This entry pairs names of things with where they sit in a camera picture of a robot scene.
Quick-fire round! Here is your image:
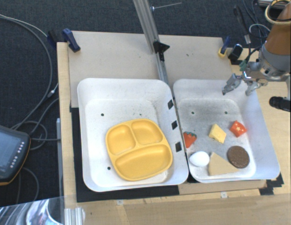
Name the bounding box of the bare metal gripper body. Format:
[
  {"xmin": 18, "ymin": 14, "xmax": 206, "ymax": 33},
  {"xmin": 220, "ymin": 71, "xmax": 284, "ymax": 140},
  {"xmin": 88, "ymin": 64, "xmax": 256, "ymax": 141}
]
[{"xmin": 241, "ymin": 61, "xmax": 291, "ymax": 84}]

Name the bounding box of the white plastic tray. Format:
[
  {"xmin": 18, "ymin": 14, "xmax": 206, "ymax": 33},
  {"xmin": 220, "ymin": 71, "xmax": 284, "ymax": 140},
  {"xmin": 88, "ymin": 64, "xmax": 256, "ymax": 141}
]
[
  {"xmin": 77, "ymin": 77, "xmax": 190, "ymax": 193},
  {"xmin": 172, "ymin": 78, "xmax": 281, "ymax": 184}
]

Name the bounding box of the red cube with yellow stars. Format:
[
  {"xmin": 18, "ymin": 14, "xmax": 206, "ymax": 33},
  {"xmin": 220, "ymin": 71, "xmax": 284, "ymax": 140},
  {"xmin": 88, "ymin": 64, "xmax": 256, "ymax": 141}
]
[{"xmin": 229, "ymin": 120, "xmax": 248, "ymax": 138}]

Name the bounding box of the yellow cheese wedge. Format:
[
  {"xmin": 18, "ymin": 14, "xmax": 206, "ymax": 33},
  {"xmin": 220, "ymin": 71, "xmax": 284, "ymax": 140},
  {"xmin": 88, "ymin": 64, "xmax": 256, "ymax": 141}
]
[{"xmin": 208, "ymin": 123, "xmax": 227, "ymax": 144}]

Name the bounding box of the red toy strawberry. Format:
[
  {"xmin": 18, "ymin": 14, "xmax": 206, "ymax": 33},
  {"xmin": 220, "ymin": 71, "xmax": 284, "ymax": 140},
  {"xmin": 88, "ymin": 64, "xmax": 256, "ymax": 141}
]
[{"xmin": 183, "ymin": 131, "xmax": 198, "ymax": 149}]

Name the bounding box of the brown round biscuit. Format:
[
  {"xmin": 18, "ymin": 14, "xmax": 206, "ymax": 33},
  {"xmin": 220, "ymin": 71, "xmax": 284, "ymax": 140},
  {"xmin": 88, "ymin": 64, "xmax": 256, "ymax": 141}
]
[{"xmin": 226, "ymin": 145, "xmax": 251, "ymax": 169}]

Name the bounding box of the white toy egg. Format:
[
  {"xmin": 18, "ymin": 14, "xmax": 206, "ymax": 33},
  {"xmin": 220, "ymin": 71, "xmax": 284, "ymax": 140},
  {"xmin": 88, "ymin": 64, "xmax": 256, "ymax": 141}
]
[{"xmin": 188, "ymin": 150, "xmax": 211, "ymax": 168}]

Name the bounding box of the beige triangular slice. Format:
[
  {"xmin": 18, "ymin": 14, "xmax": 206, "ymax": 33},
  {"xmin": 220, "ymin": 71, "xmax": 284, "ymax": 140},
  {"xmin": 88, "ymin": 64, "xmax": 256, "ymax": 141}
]
[{"xmin": 207, "ymin": 151, "xmax": 240, "ymax": 177}]

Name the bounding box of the yellow divided plate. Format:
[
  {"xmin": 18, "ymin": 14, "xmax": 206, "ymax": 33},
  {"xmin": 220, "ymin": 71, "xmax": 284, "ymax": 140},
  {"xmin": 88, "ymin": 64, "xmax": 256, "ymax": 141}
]
[{"xmin": 105, "ymin": 118, "xmax": 174, "ymax": 182}]

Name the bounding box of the pale flat board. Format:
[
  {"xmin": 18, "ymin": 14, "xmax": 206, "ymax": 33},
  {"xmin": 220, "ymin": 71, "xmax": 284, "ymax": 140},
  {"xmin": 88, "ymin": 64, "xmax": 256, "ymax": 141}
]
[{"xmin": 67, "ymin": 30, "xmax": 233, "ymax": 108}]

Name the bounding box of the black cylinder on white bracket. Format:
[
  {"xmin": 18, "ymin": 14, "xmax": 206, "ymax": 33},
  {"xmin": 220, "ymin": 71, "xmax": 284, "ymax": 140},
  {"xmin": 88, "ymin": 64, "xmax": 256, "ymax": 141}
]
[{"xmin": 268, "ymin": 75, "xmax": 291, "ymax": 113}]

